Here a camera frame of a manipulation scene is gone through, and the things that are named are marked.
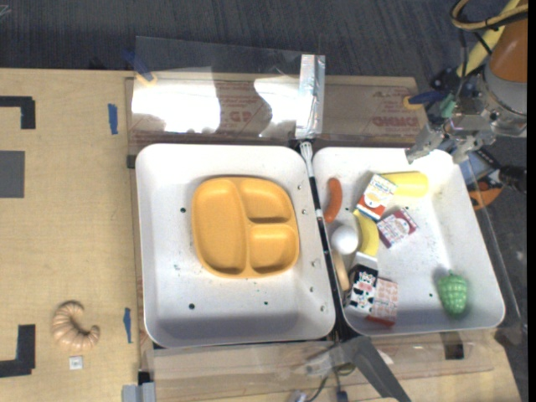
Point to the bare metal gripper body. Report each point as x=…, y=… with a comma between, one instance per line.
x=473, y=126

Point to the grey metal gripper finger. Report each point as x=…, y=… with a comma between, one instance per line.
x=464, y=149
x=423, y=142

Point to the yellow rounded toy block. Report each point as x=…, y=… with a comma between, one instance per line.
x=412, y=183

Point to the brown cardboard board red print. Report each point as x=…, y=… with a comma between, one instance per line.
x=368, y=111

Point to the orange and white carton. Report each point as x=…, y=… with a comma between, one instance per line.
x=374, y=197

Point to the white plastic tray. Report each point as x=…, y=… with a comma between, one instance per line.
x=444, y=233
x=167, y=241

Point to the maroon and white carton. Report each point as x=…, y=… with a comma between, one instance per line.
x=397, y=228

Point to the orange toy sausage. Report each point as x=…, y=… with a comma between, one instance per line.
x=333, y=199

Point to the yellow banana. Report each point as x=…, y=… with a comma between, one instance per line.
x=369, y=237

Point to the white ball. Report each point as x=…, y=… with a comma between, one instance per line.
x=344, y=239

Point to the green grapes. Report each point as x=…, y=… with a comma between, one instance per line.
x=453, y=293

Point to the black and white cow carton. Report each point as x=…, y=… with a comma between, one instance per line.
x=362, y=289

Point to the orange patterned white carton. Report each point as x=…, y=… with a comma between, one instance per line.
x=384, y=302

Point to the orange divided plate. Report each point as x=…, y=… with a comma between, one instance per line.
x=218, y=224

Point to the tan toy croissant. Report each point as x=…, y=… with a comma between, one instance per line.
x=67, y=329

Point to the small white square tile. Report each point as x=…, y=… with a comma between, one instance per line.
x=75, y=362

